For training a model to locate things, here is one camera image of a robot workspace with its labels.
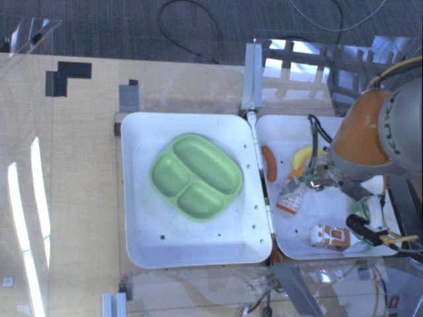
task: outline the wire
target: wire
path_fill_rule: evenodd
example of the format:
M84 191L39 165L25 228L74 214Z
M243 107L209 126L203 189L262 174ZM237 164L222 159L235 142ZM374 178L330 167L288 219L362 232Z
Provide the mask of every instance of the wire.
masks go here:
M219 48L221 46L221 40L222 40L222 34L221 34L221 30L219 28L219 25L216 21L216 19L213 17L213 15L201 4L199 4L196 1L193 0L170 0L167 1L165 4L163 4L160 9L159 9L159 14L157 15L157 24L159 25L160 31L166 36L166 38L168 38L173 44L175 44L176 46L182 48L183 50L186 50L198 57L202 57L203 59L207 60L207 61L211 61L213 63L217 63L219 64L218 60L212 58L212 57L208 57L205 54L202 53L198 53L194 50L192 50L191 48L181 44L180 42L178 42L177 40L175 40L165 29L165 27L163 26L163 21L162 21L162 15L163 15L163 11L169 6L172 5L173 3L179 3L179 2L186 2L186 3L191 3L199 8L201 8L203 11L205 11L209 17L211 18L211 21L213 21L213 23L215 24L215 27L217 29L217 41L219 43Z
M313 119L308 116L307 119L310 121L310 126L311 126L311 136L313 138L313 148L311 150L311 158L310 158L310 162L309 162L309 169L310 169L310 174L314 173L315 171L315 167L316 167L316 163L317 163L317 149L318 149L318 143L319 143L319 132L317 131L317 124L316 122L313 121Z
M415 241L407 241L407 242L410 244L410 246L411 245L417 246L418 249L399 248L395 244L390 244L388 245L388 247L390 247L392 250L395 250L397 252L402 252L403 254L419 254L423 252L423 245L421 245L419 242L415 242Z
M422 58L423 58L422 56L416 56L416 57L412 57L411 59L398 62L396 65L391 66L382 74L378 75L373 80L371 80L367 89L375 88L377 84L379 84L382 80L387 79L388 77L392 77L393 75L403 73L404 68L406 68L406 71L407 71L409 69L413 69L413 68L421 66L423 62Z
M376 316L377 307L379 306L379 283L378 283L378 280L380 280L380 282L381 282L381 284L382 284L382 288L383 288L383 298L385 299L385 306L384 306L384 313L383 313L383 316L384 316L384 315L385 315L385 313L386 313L387 306L388 306L388 297L387 297L386 283L385 283L385 280L384 280L384 279L383 279L383 277L382 277L381 272L380 272L380 271L379 271L379 269L376 267L376 265L374 265L374 266L372 266L372 267L371 267L371 272L372 272L372 274L373 274L373 280L374 280L374 282L375 282L375 289L376 289L376 294L375 294L375 296L376 296L375 308L373 309L373 314L372 314L372 316Z
M377 12L379 12L379 10L382 8L382 6L386 3L387 0L383 0L382 3L380 4L380 6L378 6L378 8L376 8L376 10L374 12L372 12L372 14L370 14L369 16L367 16L366 18L364 18L363 20L357 22L355 25L348 27L348 28L340 28L340 29L330 29L330 28L326 28L324 26L321 26L320 24L317 24L316 22L314 22L313 20L311 20L309 17L307 17L303 12L301 12L299 10L299 8L297 6L295 6L295 3L292 0L289 0L289 2L291 3L292 7L303 16L303 18L305 18L307 21L309 21L311 24L314 24L317 28L320 28L321 30L326 30L327 32L345 32L347 30L351 30L354 29L355 27L361 25L363 22L367 21L368 19L370 19L371 17L373 17Z
M373 314L371 314L371 316L372 317L375 317L376 316L376 313L377 313L377 308L379 307L379 285L377 284L377 281L376 281L376 271L374 270L373 267L371 268L371 273L373 274L373 280L375 282L375 290L376 290L376 293L375 293L375 297L376 297L375 307L373 308Z
M332 140L332 137L330 137L330 135L323 129L323 127L322 127L319 119L316 116L312 115L312 114L309 114L308 117L311 118L311 119L313 119L315 121L315 123L317 124L317 130L318 130L319 134L321 135L321 137L327 143L331 143L333 141Z
M267 295L267 307L270 308L270 294L272 291L269 291L269 295Z
M384 296L385 296L385 309L386 309L388 307L388 294L387 294L387 289L386 289L386 282L383 279L382 274L379 271L379 269L376 267L376 265L374 265L373 268L376 271L377 275L379 276L379 280L382 283L383 292L384 292Z
M344 15L342 13L342 8L339 5L338 1L336 1L336 0L331 0L331 1L336 5L336 7L339 10L339 17L340 17L340 25L339 25L339 28L342 29L342 27L344 25ZM305 39L305 38L303 38L301 36L285 36L285 37L282 38L282 40L287 40L288 38L300 39L300 40L305 40L306 42L311 42L311 41L309 41L309 40L307 40L307 39ZM340 39L341 39L341 32L338 32L338 36L336 37L336 41L335 41L335 45L334 45L334 50L333 50L333 53L332 53L332 60L330 60L329 57L325 53L323 53L323 55L328 60L328 63L329 63L330 68L332 69L332 88L334 88L335 87L335 84L336 84L336 70L335 70L335 66L334 66L333 60L336 57L336 52L338 50L338 45L339 45Z
M257 306L259 306L260 305L260 303L264 300L264 298L267 296L267 295L270 295L270 292L272 291L273 289L269 289L269 290L267 290L261 297L260 297L260 299L257 301L257 303L256 304L254 304L252 307L250 307L249 308L249 311L247 312L247 314L250 314L251 312L253 312L254 310L256 310L257 309Z
M390 231L389 229L388 229L388 231L392 235L394 235L393 238L389 237L387 235L382 235L382 236L379 237L385 245L396 244L396 243L400 243L400 242L414 242L414 241L418 240L417 235L400 236L400 235L397 235L394 232Z

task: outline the yellow cable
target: yellow cable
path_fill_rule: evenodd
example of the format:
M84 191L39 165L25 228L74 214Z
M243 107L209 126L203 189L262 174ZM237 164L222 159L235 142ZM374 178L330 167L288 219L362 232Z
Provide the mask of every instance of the yellow cable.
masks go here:
M398 62L397 64L391 66L386 71L384 71L382 74L380 74L379 76L377 76L373 80L371 80L368 89L374 88L376 83L382 81L387 75L391 74L393 71L396 71L397 69L404 67L406 65L410 65L411 63L416 63L416 62L419 62L419 61L422 61L422 60L423 60L422 56L416 56L416 57L412 57L411 59Z
M399 243L399 242L414 242L414 241L418 240L417 235L410 235L410 236L399 236L397 234L395 234L395 235L396 236L394 236L394 238L392 238L388 235L382 235L382 236L380 236L380 239L386 245L396 244L396 243Z
M376 268L376 265L374 265L372 268L371 268L372 270L373 270L373 278L374 278L374 281L375 281L375 284L377 285L377 287L379 288L379 283L377 282L378 280L380 280L380 281L382 281L383 282L383 278L382 278L382 274L380 273L380 271ZM384 291L383 291L383 298L385 299L385 302L387 302L387 292L386 292L386 286L384 287L385 289L384 289ZM383 315L382 316L385 316L386 315L386 310L387 310L387 304L385 303L384 305L383 305Z
M377 308L379 307L379 285L377 284L377 276L376 276L376 271L371 267L371 272L373 274L373 282L375 283L375 306L373 308L373 314L371 314L372 317L376 317L376 313L377 313Z

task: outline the metal bracket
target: metal bracket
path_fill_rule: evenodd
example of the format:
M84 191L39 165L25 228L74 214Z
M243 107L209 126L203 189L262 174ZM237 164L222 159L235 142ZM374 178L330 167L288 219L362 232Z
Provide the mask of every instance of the metal bracket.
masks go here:
M323 316L295 264L273 265L272 271L301 316Z
M245 70L243 98L240 113L257 110L262 106L262 46L247 44L245 50Z
M102 317L126 317L126 294L118 293L113 296L109 293L102 296Z
M267 214L267 220L269 222L270 234L274 234L275 228L273 224L273 214L272 214L272 209L270 208L269 205L266 206L266 214Z

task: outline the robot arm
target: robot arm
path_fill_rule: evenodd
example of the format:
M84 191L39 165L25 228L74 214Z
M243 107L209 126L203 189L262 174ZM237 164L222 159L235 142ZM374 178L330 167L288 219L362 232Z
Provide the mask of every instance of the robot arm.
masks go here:
M390 92L371 89L350 108L309 185L340 189L356 201L376 175L422 175L422 78Z

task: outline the small box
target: small box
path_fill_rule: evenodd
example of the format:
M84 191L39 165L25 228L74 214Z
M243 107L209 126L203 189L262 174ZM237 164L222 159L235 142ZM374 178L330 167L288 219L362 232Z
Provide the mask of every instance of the small box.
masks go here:
M289 187L289 183L291 182L290 178L286 178L284 183L282 184L282 191ZM298 210L299 206L301 205L301 200L303 197L303 193L305 191L305 186L297 187L294 191L290 192L288 195L280 195L278 198L278 202L276 203L276 207L295 215Z
M310 230L311 246L344 251L359 242L348 229L318 224Z

